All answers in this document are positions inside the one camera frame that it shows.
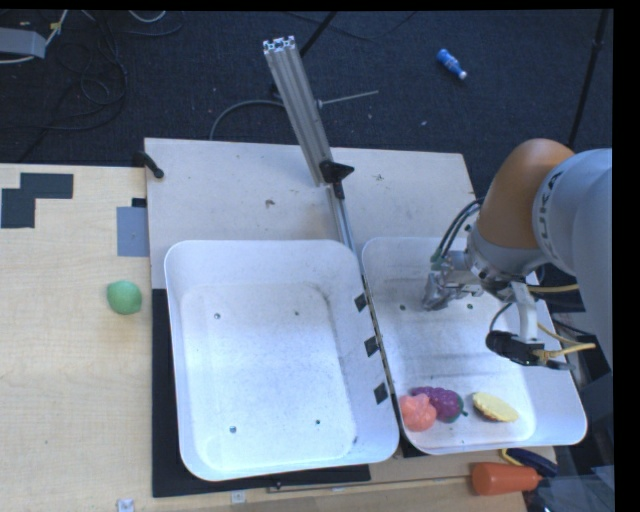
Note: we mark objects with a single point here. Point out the pale flat board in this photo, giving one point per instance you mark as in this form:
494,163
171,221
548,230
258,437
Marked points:
240,195

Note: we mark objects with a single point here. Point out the green ball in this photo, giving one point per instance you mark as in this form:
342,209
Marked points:
124,297

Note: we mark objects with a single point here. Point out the black cylinder on white bracket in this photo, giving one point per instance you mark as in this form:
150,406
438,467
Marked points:
512,346

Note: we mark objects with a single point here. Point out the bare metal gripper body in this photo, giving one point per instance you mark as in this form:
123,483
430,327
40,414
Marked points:
460,272

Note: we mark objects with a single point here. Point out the orange toy fruit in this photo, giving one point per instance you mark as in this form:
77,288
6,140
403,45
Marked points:
417,412

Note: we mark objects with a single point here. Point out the thin black and white rod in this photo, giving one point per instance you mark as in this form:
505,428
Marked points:
372,320

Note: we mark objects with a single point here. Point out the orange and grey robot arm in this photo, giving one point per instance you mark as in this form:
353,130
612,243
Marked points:
560,210

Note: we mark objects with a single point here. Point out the black block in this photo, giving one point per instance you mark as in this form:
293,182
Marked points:
336,171

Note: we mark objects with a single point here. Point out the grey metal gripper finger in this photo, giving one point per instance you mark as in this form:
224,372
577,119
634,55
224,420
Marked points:
432,295
451,297

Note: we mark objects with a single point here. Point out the purple grapes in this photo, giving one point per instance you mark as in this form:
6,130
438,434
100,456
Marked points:
445,402

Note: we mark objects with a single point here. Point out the yellow biscuit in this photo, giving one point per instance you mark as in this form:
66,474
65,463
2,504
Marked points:
495,407

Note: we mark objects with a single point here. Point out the white plastic tray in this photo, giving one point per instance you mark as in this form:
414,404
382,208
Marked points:
270,360
450,350

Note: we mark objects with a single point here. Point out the blue bottle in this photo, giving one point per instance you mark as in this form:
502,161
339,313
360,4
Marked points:
450,62

